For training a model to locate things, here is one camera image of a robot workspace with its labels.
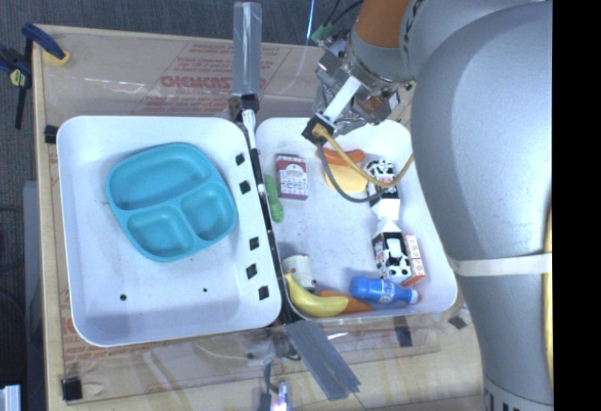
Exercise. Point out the cow carton with orange side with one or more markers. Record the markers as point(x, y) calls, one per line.
point(396, 254)

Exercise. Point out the black and white cow carton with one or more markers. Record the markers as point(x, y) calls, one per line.
point(386, 205)

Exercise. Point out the yellow biscuit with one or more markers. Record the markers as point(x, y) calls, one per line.
point(351, 181)

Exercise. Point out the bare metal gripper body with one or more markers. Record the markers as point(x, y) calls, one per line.
point(371, 92)

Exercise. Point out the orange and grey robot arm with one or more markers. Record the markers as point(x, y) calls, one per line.
point(488, 127)

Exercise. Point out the thin black and white rod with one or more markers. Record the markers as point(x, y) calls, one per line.
point(266, 217)

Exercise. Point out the red and white carton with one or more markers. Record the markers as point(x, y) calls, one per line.
point(292, 177)

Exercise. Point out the orange sausage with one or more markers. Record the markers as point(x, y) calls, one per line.
point(338, 156)

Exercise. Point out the blue bottle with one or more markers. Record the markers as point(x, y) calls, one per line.
point(378, 291)

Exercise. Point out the white plastic tray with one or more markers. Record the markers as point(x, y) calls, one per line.
point(155, 301)
point(338, 235)

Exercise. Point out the blue divided plate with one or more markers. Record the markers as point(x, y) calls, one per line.
point(169, 200)

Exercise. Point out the brown cardboard board red print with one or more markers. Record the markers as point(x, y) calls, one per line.
point(141, 76)

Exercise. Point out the orange carrot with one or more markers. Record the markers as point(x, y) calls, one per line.
point(358, 305)

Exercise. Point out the yellow banana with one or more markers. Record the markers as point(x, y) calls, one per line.
point(315, 303)

